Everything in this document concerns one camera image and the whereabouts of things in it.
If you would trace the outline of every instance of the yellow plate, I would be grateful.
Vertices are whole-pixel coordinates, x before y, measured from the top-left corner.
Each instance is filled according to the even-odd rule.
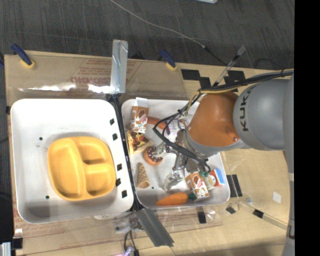
[[[98,138],[77,136],[57,139],[50,145],[47,156],[52,186],[65,200],[101,197],[116,185],[111,152]]]

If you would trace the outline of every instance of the yellow clamp tip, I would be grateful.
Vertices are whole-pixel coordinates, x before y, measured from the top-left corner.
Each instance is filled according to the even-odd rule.
[[[24,65],[27,69],[32,69],[35,66],[35,62],[31,60],[31,65],[28,65],[26,62],[24,62],[22,59],[20,60],[20,63]]]
[[[167,66],[167,68],[169,68],[172,71],[175,71],[177,69],[177,65],[175,65],[175,67],[173,67],[168,62],[165,65]]]

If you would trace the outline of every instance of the toy milk carton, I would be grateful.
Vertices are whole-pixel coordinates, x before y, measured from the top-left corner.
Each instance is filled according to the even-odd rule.
[[[204,182],[208,190],[213,190],[214,188],[223,186],[225,184],[221,171],[216,168],[209,172],[207,177],[204,177]]]
[[[137,97],[132,106],[129,130],[144,134],[147,129],[148,111],[148,99]]]
[[[185,172],[185,182],[189,191],[194,193],[196,200],[202,200],[210,196],[204,177],[201,177],[198,172]]]

